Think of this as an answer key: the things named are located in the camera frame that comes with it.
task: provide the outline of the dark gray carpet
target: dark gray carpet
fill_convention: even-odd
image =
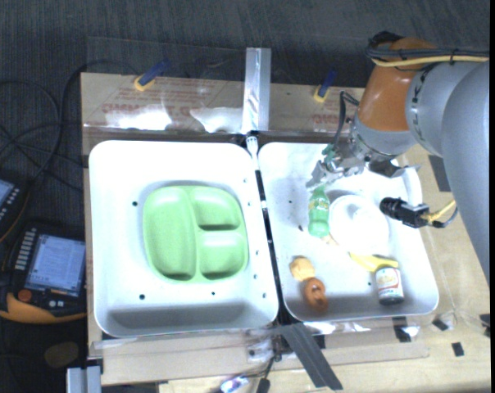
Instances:
[[[335,66],[335,85],[363,87],[372,68],[364,57],[368,38],[385,29],[439,46],[485,49],[490,0],[0,0],[0,80],[31,81],[60,101],[70,75],[89,60],[88,38],[100,37],[240,51],[270,47],[274,81],[317,84]],[[143,68],[139,56],[131,58],[120,61]],[[130,72],[118,65],[95,68]],[[79,160],[77,80],[64,107],[72,124],[64,128],[60,153]],[[54,120],[52,104],[34,85],[0,86],[0,123],[12,135]],[[56,131],[41,129],[24,141],[49,148]],[[4,142],[0,138],[0,149]],[[0,165],[26,176],[38,169],[12,147]],[[55,158],[50,171],[28,215],[83,225],[81,168]],[[0,246],[0,266],[8,247]],[[82,322],[33,327],[0,319],[0,393],[65,391],[65,370],[43,362],[46,347],[63,340],[82,344]]]

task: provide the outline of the green divided tray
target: green divided tray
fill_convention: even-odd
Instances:
[[[218,187],[177,185],[153,191],[143,207],[149,265],[172,282],[216,282],[248,263],[240,204]]]

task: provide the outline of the green soda bottle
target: green soda bottle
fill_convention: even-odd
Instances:
[[[310,223],[307,231],[313,237],[324,237],[329,234],[329,198],[324,185],[319,186],[310,197],[308,205]]]

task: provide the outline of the blue and yellow clip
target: blue and yellow clip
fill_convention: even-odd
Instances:
[[[313,98],[317,102],[324,102],[328,97],[329,88],[333,85],[335,78],[337,77],[337,71],[332,67],[329,69],[329,73],[324,79],[322,84],[315,89],[315,93],[313,94]]]
[[[159,75],[163,75],[164,72],[170,67],[170,62],[167,58],[164,58],[158,64],[155,64],[143,75],[140,75],[134,80],[134,87],[143,92],[147,88],[150,88],[155,83],[155,78]]]

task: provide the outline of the brown donut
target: brown donut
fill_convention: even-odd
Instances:
[[[328,299],[325,296],[326,287],[318,278],[310,278],[304,286],[304,297],[307,304],[319,312],[325,312],[328,309]]]

